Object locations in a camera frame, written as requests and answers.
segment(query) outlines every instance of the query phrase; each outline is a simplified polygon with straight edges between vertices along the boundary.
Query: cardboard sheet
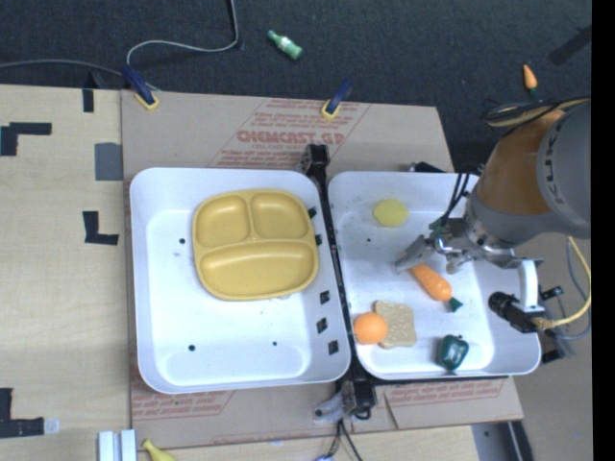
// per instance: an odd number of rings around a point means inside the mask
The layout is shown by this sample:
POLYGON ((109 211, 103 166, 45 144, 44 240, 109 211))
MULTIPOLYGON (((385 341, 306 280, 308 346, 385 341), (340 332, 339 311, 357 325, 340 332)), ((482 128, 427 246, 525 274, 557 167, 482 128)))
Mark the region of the cardboard sheet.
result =
MULTIPOLYGON (((424 161, 445 171, 452 163, 437 110, 348 103, 332 121, 320 117, 324 100, 157 93, 146 110, 122 92, 129 314, 132 246, 128 187, 150 167, 292 169, 306 145, 327 144, 330 178, 349 170, 407 170, 424 161)), ((136 347, 134 326, 131 348, 136 347)), ((133 363, 131 406, 139 443, 161 448, 272 441, 331 435, 312 418, 313 405, 330 398, 333 384, 167 396, 149 389, 133 363)), ((424 382, 378 388, 369 421, 353 432, 517 420, 523 413, 511 378, 424 382)))

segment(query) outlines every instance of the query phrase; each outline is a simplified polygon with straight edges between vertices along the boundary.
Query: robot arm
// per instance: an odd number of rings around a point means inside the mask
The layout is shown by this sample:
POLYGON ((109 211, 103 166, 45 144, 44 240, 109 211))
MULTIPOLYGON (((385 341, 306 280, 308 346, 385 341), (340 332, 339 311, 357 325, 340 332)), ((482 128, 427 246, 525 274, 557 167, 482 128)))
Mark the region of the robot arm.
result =
MULTIPOLYGON (((530 116, 538 110, 537 117, 500 139, 466 200, 463 217, 445 213, 431 224, 428 237, 419 236, 406 248, 397 270, 409 269, 434 252, 447 258, 449 273, 479 259, 517 269, 527 290, 503 317, 523 332, 535 330, 529 325, 540 311, 534 264, 518 257, 514 248, 543 232, 591 235, 591 99, 574 100, 566 111, 562 106, 539 103, 527 109, 530 116), (521 314, 513 316, 513 311, 521 314)), ((460 199, 454 193, 452 202, 455 197, 460 199)), ((490 307, 502 316, 504 297, 491 301, 490 307)))

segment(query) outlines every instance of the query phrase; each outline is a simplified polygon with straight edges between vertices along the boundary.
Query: white wire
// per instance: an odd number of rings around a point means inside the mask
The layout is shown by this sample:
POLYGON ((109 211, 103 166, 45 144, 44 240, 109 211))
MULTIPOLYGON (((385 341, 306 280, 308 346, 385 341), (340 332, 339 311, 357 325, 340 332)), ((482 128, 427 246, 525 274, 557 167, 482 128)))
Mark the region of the white wire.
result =
POLYGON ((229 51, 230 49, 233 49, 239 42, 239 32, 237 30, 237 16, 236 16, 235 8, 234 8, 234 0, 229 0, 229 1, 231 3, 231 15, 233 19, 233 29, 234 29, 234 40, 233 42, 231 42, 231 44, 223 46, 222 48, 201 48, 199 46, 192 46, 189 44, 183 44, 183 43, 175 42, 175 41, 167 41, 165 39, 150 39, 147 41, 143 41, 139 43, 137 46, 133 46, 133 48, 131 48, 131 50, 128 52, 128 55, 126 56, 126 64, 130 66, 131 58, 133 56, 133 53, 136 50, 143 48, 144 46, 150 46, 153 44, 163 45, 163 46, 174 46, 177 48, 195 51, 197 53, 221 53, 221 52, 229 51))

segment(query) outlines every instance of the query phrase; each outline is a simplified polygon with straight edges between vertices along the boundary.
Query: white tray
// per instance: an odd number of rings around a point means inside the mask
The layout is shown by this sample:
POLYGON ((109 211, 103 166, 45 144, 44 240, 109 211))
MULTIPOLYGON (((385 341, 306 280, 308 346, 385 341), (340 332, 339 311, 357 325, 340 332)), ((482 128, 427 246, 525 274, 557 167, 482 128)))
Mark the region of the white tray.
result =
MULTIPOLYGON (((341 273, 351 317, 372 310, 383 299, 410 305, 415 314, 417 343, 411 348, 385 350, 378 345, 357 345, 358 359, 373 376, 385 380, 427 379, 446 376, 521 375, 540 362, 535 333, 523 334, 488 309, 487 299, 497 291, 520 295, 516 271, 501 270, 487 262, 467 263, 446 274, 444 256, 433 255, 428 264, 446 276, 454 296, 463 302, 455 313, 433 300, 408 272, 398 273, 394 262, 428 225, 447 208, 456 174, 346 172, 329 186, 341 273), (381 200, 395 198, 409 210, 398 228, 385 228, 372 215, 381 200), (461 335, 470 351, 454 373, 435 362, 438 341, 447 334, 461 335)), ((468 189, 476 183, 472 178, 468 189)), ((463 203, 453 212, 461 216, 463 203)))
POLYGON ((152 388, 173 394, 330 382, 346 372, 350 347, 331 252, 318 191, 306 176, 154 168, 135 176, 130 203, 138 367, 152 388), (283 298, 222 301, 198 279, 192 214, 213 195, 258 188, 291 192, 316 208, 318 274, 283 298))

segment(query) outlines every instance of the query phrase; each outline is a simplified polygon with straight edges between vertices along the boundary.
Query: bread slice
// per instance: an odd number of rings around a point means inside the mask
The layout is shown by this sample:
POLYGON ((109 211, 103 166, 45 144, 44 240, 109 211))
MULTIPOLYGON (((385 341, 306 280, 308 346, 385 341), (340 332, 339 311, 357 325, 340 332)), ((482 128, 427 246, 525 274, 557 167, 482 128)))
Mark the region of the bread slice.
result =
POLYGON ((376 301, 374 311, 380 314, 388 325, 386 337, 379 343, 384 349, 412 347, 416 343, 414 311, 409 305, 376 301))

